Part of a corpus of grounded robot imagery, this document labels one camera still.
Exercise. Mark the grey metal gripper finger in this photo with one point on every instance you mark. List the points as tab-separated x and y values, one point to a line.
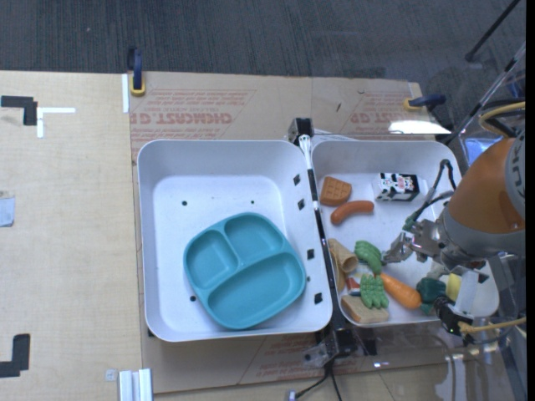
395	256
402	239

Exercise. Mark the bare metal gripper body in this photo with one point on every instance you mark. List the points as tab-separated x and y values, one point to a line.
428	240

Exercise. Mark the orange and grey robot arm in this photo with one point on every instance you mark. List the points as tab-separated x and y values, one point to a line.
480	199

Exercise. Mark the orange carrot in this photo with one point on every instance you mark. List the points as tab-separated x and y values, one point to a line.
401	292

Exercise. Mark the green ridged vegetable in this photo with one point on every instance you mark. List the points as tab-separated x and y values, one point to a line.
373	292

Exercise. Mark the dark green broccoli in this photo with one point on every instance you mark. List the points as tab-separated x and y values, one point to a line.
429	290

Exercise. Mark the small red and white packet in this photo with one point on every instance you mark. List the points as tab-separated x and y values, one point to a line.
353	284

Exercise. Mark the tan ice cream cone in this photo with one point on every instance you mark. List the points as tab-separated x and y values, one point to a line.
343	257

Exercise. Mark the black and white milk carton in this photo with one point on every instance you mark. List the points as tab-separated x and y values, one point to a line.
397	187

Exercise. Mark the pale yellow rounded toy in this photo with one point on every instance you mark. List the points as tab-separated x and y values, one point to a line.
453	286

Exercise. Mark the orange sausage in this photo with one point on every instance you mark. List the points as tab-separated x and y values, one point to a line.
351	211

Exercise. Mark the brown bread slice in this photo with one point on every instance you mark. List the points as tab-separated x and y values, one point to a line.
361	311

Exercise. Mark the orange waffle biscuit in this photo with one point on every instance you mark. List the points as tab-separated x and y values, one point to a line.
334	191

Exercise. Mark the white plastic tray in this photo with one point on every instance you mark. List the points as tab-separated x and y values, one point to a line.
359	161
167	240

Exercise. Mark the blue divided plate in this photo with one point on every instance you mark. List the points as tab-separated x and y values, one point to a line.
251	282

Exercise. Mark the brown cardboard board, red print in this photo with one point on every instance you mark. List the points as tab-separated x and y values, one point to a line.
234	111

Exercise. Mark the black cylinder on white bracket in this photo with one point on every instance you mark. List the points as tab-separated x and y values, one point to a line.
464	295

